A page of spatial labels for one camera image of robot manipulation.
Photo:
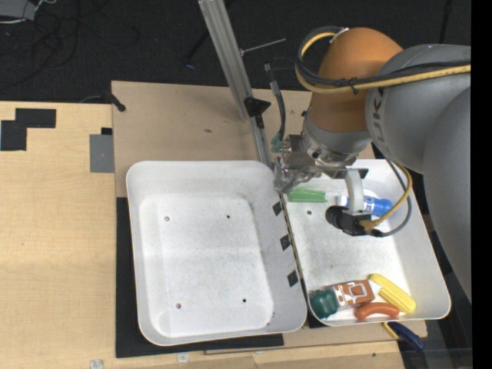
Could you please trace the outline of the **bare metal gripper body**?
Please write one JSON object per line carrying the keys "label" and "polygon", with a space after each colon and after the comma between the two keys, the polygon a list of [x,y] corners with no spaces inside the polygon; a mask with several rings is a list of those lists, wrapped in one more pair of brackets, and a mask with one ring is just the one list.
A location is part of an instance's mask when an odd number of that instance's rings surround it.
{"label": "bare metal gripper body", "polygon": [[332,151],[309,134],[288,135],[276,160],[276,172],[283,177],[295,174],[326,174],[344,177],[357,158],[357,153]]}

